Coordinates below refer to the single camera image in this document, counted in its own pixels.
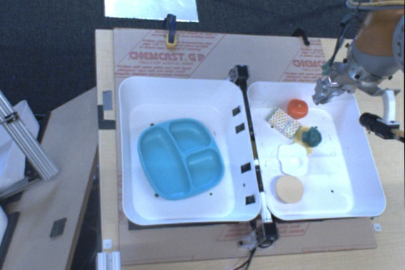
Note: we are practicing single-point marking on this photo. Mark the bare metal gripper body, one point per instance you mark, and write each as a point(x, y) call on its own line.
point(346, 79)

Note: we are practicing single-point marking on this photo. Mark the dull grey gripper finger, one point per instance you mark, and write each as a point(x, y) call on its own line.
point(320, 90)
point(333, 92)

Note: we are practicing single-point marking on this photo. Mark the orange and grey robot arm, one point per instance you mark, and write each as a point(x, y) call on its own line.
point(376, 34)

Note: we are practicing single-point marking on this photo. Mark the red tomato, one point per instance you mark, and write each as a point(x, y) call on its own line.
point(297, 108)

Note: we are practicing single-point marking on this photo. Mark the green broccoli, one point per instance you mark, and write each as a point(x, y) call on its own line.
point(311, 136)

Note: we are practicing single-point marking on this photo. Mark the patterned white packet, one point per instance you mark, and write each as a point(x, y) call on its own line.
point(283, 121)

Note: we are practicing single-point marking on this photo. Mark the yellow toy food piece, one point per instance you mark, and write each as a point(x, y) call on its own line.
point(300, 135)

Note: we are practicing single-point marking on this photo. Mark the white fried egg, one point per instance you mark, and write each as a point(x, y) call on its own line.
point(292, 159)

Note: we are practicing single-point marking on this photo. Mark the white plastic tray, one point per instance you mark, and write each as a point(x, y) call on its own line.
point(183, 98)
point(348, 174)

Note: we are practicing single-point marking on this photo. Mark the thin black and white rod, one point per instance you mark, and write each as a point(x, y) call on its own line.
point(251, 139)

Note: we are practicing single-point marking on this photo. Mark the tan round biscuit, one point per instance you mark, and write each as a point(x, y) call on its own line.
point(289, 189)

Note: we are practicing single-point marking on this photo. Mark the brown cardboard board red print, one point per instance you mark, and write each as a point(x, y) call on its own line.
point(209, 57)

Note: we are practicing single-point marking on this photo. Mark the blue divided plate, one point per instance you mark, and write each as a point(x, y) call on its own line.
point(164, 164)

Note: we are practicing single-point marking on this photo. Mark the black cylinder on white bracket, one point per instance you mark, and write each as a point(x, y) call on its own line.
point(378, 126)

